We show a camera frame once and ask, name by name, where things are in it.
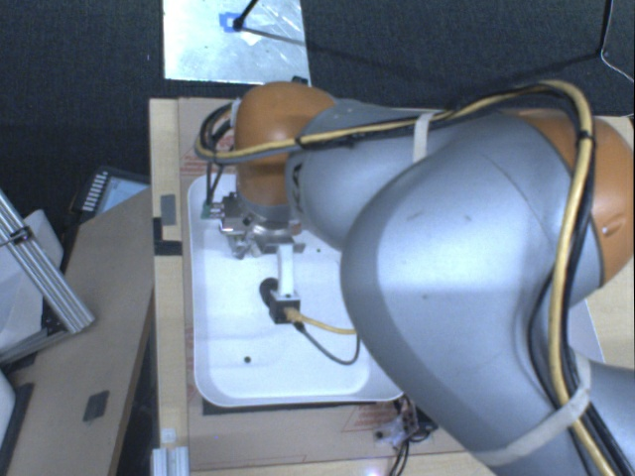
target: white tray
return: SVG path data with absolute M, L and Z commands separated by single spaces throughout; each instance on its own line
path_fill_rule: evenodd
M 223 177 L 215 195 L 234 190 L 235 176 Z M 378 402 L 400 390 L 365 347 L 351 366 L 334 363 L 290 324 L 274 324 L 259 294 L 260 283 L 277 277 L 275 255 L 237 260 L 217 220 L 200 218 L 205 178 L 188 195 L 193 296 L 194 378 L 204 398 L 222 407 L 280 404 Z M 339 253 L 304 231 L 307 245 L 294 259 L 302 312 L 350 327 L 339 288 Z M 355 337 L 307 326 L 331 353 L 349 359 Z

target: metal plate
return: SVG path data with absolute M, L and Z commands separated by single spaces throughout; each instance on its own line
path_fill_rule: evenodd
M 167 79 L 263 84 L 311 81 L 300 0 L 260 0 L 241 32 L 232 23 L 250 0 L 164 0 Z

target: white strap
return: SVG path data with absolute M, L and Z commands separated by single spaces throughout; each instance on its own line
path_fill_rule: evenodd
M 430 119 L 435 112 L 422 113 L 415 124 L 415 138 L 413 140 L 413 163 L 417 163 L 426 157 L 428 153 L 428 129 Z
M 591 367 L 588 360 L 575 353 L 575 361 L 579 386 L 564 406 L 504 448 L 472 451 L 472 455 L 489 467 L 507 465 L 533 453 L 574 424 L 589 405 L 591 385 Z

